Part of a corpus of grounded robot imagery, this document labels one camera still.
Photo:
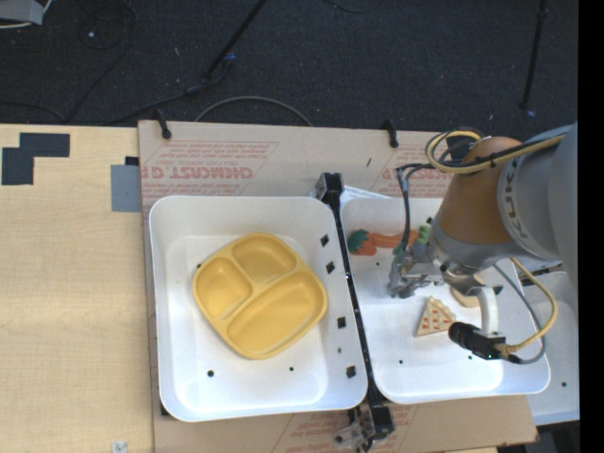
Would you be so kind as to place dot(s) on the beige pizza slice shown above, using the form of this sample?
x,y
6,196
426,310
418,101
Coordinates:
x,y
431,321

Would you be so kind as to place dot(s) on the white plastic tray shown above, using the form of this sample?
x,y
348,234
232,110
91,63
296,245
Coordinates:
x,y
189,385
424,375

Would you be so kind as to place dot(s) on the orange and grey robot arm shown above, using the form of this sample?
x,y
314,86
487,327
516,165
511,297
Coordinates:
x,y
476,196

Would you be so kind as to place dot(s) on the white printed paper slip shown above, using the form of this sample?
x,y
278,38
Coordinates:
x,y
365,192

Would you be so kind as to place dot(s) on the orange carrot with green top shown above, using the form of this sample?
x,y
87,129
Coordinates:
x,y
384,239

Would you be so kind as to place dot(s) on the black cylinder on white bracket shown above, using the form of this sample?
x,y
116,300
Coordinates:
x,y
474,339

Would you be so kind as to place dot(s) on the brown cardboard board red print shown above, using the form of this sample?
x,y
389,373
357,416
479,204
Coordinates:
x,y
264,168

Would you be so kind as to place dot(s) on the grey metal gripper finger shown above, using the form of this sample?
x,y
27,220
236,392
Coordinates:
x,y
411,290
395,285

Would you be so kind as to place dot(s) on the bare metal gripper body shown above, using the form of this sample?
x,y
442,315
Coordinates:
x,y
427,268

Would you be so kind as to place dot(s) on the yellow divided plate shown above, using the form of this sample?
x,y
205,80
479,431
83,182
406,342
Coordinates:
x,y
257,295

